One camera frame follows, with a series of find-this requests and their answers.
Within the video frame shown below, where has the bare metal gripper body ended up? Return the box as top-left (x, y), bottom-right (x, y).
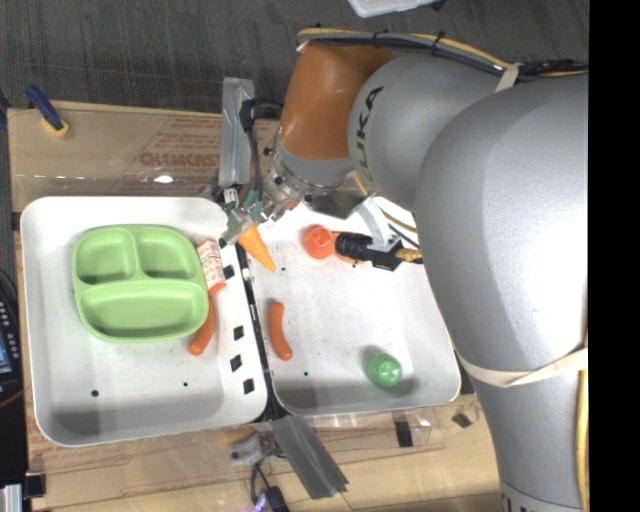
top-left (223, 159), bottom-right (308, 225)

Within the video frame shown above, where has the orange toy carrot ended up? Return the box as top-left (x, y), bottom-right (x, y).
top-left (236, 223), bottom-right (278, 274)

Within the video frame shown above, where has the orange and white carton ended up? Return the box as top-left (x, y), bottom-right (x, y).
top-left (195, 238), bottom-right (228, 296)

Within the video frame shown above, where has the orange can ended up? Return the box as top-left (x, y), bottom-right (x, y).
top-left (302, 224), bottom-right (336, 261)

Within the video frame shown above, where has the green divided plate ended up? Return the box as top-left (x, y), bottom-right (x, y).
top-left (71, 224), bottom-right (211, 344)

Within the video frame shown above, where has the orange toy sausage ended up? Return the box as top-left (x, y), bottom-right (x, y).
top-left (187, 294), bottom-right (218, 358)
top-left (266, 300), bottom-right (295, 363)

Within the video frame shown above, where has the white plastic tray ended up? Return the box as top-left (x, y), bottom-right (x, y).
top-left (243, 195), bottom-right (463, 419)
top-left (19, 195), bottom-right (269, 448)

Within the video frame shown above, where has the brown cardboard board red print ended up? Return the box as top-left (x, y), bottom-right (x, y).
top-left (6, 98), bottom-right (502, 512)

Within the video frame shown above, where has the green bottle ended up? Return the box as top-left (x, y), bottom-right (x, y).
top-left (365, 351), bottom-right (404, 391)

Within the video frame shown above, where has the black cylinder on white bracket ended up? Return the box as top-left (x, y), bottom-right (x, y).
top-left (333, 193), bottom-right (405, 273)

